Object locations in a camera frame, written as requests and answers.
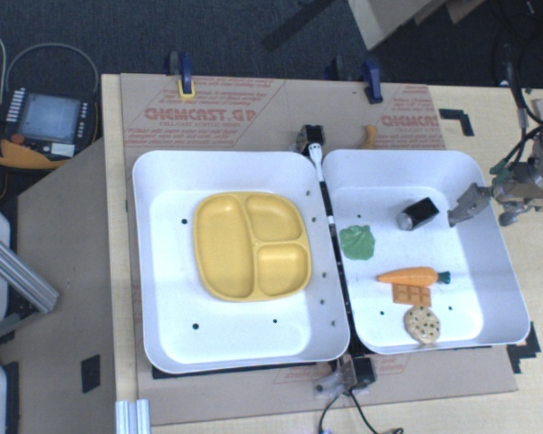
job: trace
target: toy carrot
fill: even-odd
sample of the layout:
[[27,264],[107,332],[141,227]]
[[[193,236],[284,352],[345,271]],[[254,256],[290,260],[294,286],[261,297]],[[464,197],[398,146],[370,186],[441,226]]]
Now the toy carrot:
[[379,275],[376,278],[383,283],[395,283],[397,285],[426,288],[436,281],[448,285],[451,282],[451,273],[448,271],[437,273],[430,267],[411,267],[408,269],[390,271]]

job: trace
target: wooden surface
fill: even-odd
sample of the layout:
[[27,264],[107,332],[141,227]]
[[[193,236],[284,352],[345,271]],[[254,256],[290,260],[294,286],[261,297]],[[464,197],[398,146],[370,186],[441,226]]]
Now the wooden surface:
[[[444,139],[447,148],[462,150],[473,157],[485,171],[485,179],[489,180],[488,169],[505,156],[519,139],[517,114],[510,93],[505,89],[455,87],[431,87],[430,91],[437,109],[463,109],[469,115],[475,137],[465,137],[458,121],[441,120]],[[102,76],[102,95],[117,399],[133,401],[137,398],[137,378],[119,76]],[[543,90],[534,91],[529,98],[543,99]],[[378,432],[402,426],[407,433],[543,433],[543,213],[530,212],[520,216],[517,224],[503,229],[503,236],[542,349],[536,359],[521,362],[522,374],[517,377],[519,390],[482,397],[369,407],[365,413]],[[180,397],[184,399],[185,395],[182,393]],[[222,393],[222,397],[233,395]],[[338,409],[337,406],[330,410],[324,428],[330,428],[335,433],[367,431],[355,409]],[[153,433],[312,434],[318,430],[319,416],[318,411],[312,411],[178,424],[153,428]]]

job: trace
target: yellow clamp pad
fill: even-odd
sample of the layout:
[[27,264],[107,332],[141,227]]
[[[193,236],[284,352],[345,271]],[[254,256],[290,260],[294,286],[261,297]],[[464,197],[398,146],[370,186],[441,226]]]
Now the yellow clamp pad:
[[177,81],[177,86],[179,87],[179,96],[181,99],[193,99],[195,98],[195,83],[191,80],[191,93],[185,93],[183,91],[183,81],[179,79]]
[[30,148],[16,145],[8,140],[0,140],[2,156],[0,165],[26,170],[52,170],[63,165],[68,159],[51,161],[46,156]]

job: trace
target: wire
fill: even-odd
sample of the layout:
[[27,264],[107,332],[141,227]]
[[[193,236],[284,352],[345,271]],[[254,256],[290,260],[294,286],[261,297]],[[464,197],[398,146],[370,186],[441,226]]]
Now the wire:
[[[368,422],[366,416],[364,415],[364,412],[362,411],[362,407],[360,407],[360,404],[358,403],[358,400],[357,400],[356,396],[354,395],[354,393],[352,391],[354,391],[354,386],[352,386],[351,388],[343,391],[342,393],[352,399],[352,401],[356,405],[358,413],[360,414],[360,418],[362,418],[362,420],[364,421],[364,424],[366,424],[368,429],[370,429],[370,432],[372,432],[372,434],[378,434],[378,432]],[[324,433],[324,428],[322,426],[322,423],[324,421],[324,418],[326,417],[326,413],[328,413],[329,408],[334,404],[335,401],[338,400],[339,396],[342,395],[342,393],[338,394],[336,397],[334,397],[332,399],[332,401],[326,406],[326,408],[322,412],[321,417],[319,418],[318,434],[323,434]],[[405,432],[405,430],[403,428],[397,428],[394,431],[392,431],[392,434],[404,434],[404,432]]]
[[0,105],[2,104],[2,99],[4,97],[4,85],[6,77],[6,47],[2,39],[0,38],[0,48],[2,49],[2,75],[0,77]]
[[5,91],[9,91],[9,81],[10,81],[10,72],[12,71],[12,68],[14,65],[20,60],[23,56],[25,56],[29,52],[33,52],[34,50],[39,50],[42,48],[64,48],[67,50],[71,50],[73,52],[78,53],[80,56],[82,56],[92,67],[92,71],[94,72],[94,89],[92,90],[93,94],[97,93],[97,90],[99,89],[99,70],[97,69],[97,66],[92,61],[91,57],[83,52],[82,50],[73,47],[72,45],[67,45],[66,43],[39,43],[37,45],[33,45],[31,47],[28,47],[25,50],[22,50],[20,53],[16,55],[16,57],[12,60],[10,63],[10,66],[8,66],[8,70],[5,74]]

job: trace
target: black floor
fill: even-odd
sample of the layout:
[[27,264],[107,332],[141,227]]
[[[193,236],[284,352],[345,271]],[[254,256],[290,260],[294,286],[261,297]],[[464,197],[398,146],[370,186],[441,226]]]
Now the black floor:
[[[57,42],[83,50],[99,73],[163,73],[181,50],[197,75],[322,79],[339,56],[354,78],[369,55],[386,81],[467,86],[499,85],[507,42],[522,86],[543,88],[543,0],[488,0],[459,24],[442,8],[370,54],[346,0],[0,0],[0,37],[9,62]],[[51,48],[23,56],[8,85],[80,95],[93,79],[76,52]]]

